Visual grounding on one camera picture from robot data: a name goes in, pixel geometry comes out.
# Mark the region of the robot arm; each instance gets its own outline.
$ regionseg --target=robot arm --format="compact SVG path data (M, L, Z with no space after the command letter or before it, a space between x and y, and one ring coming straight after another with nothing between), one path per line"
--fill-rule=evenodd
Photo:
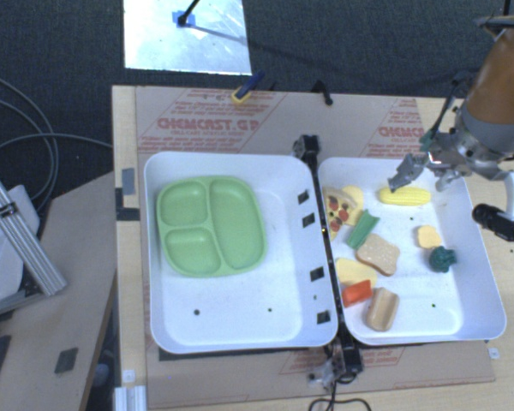
M479 205L473 217L484 228L514 241L514 172L499 167L500 162L514 159L514 17L480 23L490 33L500 33L457 110L454 127L447 133L439 131L443 115L455 99L456 88L468 79L466 74L456 76L438 121L421 139L424 155L407 154L388 182L395 191L415 180L425 168L439 178L436 188L440 192L457 178L473 173L491 181L503 181L507 210Z

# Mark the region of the black connector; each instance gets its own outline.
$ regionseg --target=black connector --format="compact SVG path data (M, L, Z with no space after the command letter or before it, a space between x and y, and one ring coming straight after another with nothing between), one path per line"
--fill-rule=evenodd
M514 220L503 216L503 212L492 205L479 204L472 211L472 218L484 229L508 242L514 242Z

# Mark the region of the cable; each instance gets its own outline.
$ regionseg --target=cable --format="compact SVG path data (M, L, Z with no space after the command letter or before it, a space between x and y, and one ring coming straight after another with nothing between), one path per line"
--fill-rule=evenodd
M364 407L366 407L366 410L367 411L373 411L371 409L371 407L369 406L369 403L367 403L366 401L364 401L363 399L360 399L360 398L356 398L356 399L346 399L346 400L342 400L342 401L339 401L336 399L336 394L337 394L337 383L338 382L335 382L335 384L333 384L333 388L332 388L332 397L330 399L324 399L324 398L319 398L319 399L314 399L313 401L310 402L310 404L308 405L308 411L313 411L313 408L314 406L317 404L317 403L321 403L321 402L326 402L328 403L327 405L327 408L325 409L325 411L333 411L333 408L335 407L335 405L344 405L344 404L348 404L348 403L354 403L354 402L359 402L361 404L363 404Z
M442 120L444 119L444 115L451 108L451 105L455 101L457 97L457 91L461 89L468 90L468 88L472 85L472 80L474 78L474 72L470 70L462 70L455 74L453 76L453 79L451 80L451 90L447 98L445 98L445 102L442 106L442 110L439 113L438 119L436 119L436 122L434 125L430 128L432 139L436 133L438 132L439 125L442 123Z
M5 86L12 92L14 92L17 96L21 97L25 102L27 102L31 107L33 107L34 110L39 114L39 116L44 121L44 123L45 123L46 127L49 129L50 133L53 133L53 128L51 127L50 121L48 120L48 118L46 117L44 112L26 94L24 94L19 89L15 88L11 84L9 84L6 80L3 80L2 78L0 78L0 84ZM42 208L44 208L45 205L47 204L47 202L50 200L51 194L53 193L53 189L55 188L55 185L57 184L57 178L59 176L59 148L57 146L57 141L55 139L52 139L51 142L53 144L53 150L55 151L55 163L53 164L53 166L51 168L51 172L52 172L51 184L49 186L47 194L45 195L45 197L42 200L42 203L40 204L38 209L36 209L37 211L42 210Z
M355 374L351 375L349 378L346 378L345 376L346 375L343 375L339 379L337 379L337 383L341 384L341 385L348 385L348 384L352 384L356 379Z
M107 149L111 149L112 148L112 145L110 145L108 143L105 143L105 142L100 141L100 140L90 139L88 137L83 137L81 135L62 134L62 133L40 133L40 134L22 135L20 137L15 137L14 139L10 139L10 140L4 141L4 143L2 143L0 145L0 150L3 149L6 146L13 145L14 143L17 143L19 141L31 140L31 139L46 139L46 138L50 138L50 137L53 138L54 141L56 141L55 138L58 138L58 139L71 139L71 140L84 141L86 143L92 143L94 145L102 146L102 147L105 147ZM58 168L58 163L55 163L55 160L53 158L51 158L51 166L50 166L50 174L51 175L55 171L58 172L58 169L56 169L56 168ZM45 206L45 203L47 202L47 200L45 200L42 204L40 204L39 208L37 209L38 212Z
M64 133L42 133L42 134L21 135L19 137L15 137L14 139L4 141L4 143L0 144L0 150L6 146L13 145L14 143L17 143L19 141L32 140L32 139L45 139L45 138L49 138L49 137L53 137L56 139L71 139L71 140L85 141L86 143L92 143L94 145L102 146L107 149L112 149L112 145L109 143L105 143L104 141L101 141L101 140L90 139L89 137L83 137L81 135L64 134Z
M13 111L15 114L21 116L23 119L25 119L27 122L29 122L34 129L36 129L39 133L43 133L42 129L34 122L33 119L31 119L30 116L25 114L23 111L15 108L12 104L8 104L7 102L4 102L0 99L0 105ZM48 153L50 154L50 161L51 165L55 166L55 156L53 151L51 150L51 145L48 140L45 140L45 145L48 148ZM49 187L51 184L51 180L53 179L53 170L50 170L50 174L48 175L48 179L45 182L45 185L33 196L31 196L31 200L36 200L38 197L40 197L43 193L45 193L45 190Z

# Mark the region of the white tray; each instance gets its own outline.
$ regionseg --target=white tray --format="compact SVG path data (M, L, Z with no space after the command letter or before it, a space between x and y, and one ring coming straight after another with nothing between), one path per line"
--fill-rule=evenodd
M255 269L227 277L186 277L167 263L155 218L160 190L195 176L235 176L255 192L267 253ZM151 329L176 354L318 347L338 330L312 176L287 156L161 152L145 166ZM308 198L299 204L299 195ZM314 214L306 228L302 219ZM321 268L322 277L311 271Z
M320 166L323 187L353 184L363 190L365 208L380 217L374 233L397 245L401 252L397 272L391 277L380 275L376 284L400 297L392 328L377 332L366 326L366 301L344 309L350 333L369 345L500 336L506 326L505 311L478 225L471 218L473 207L466 184L454 181L444 192L436 192L436 178L426 170L412 186L430 191L430 203L417 207L384 205L377 199L377 192L387 187L387 178L396 174L399 163L400 160L329 158ZM457 263L447 273L432 271L427 263L428 253L416 243L416 229L424 224L435 227L444 246L456 251ZM334 257L355 259L354 250L338 238L332 243Z

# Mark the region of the yellow clip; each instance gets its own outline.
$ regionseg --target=yellow clip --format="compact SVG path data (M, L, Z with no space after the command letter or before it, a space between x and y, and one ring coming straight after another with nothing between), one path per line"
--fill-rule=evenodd
M246 94L244 94L242 96L242 98L237 98L236 97L236 94L240 91L240 88L242 88L242 86L239 86L234 92L232 92L232 94L230 95L230 99L232 100L232 102L236 105L240 105L240 104L243 104L246 100L248 100L249 96L251 96L251 92L247 92Z

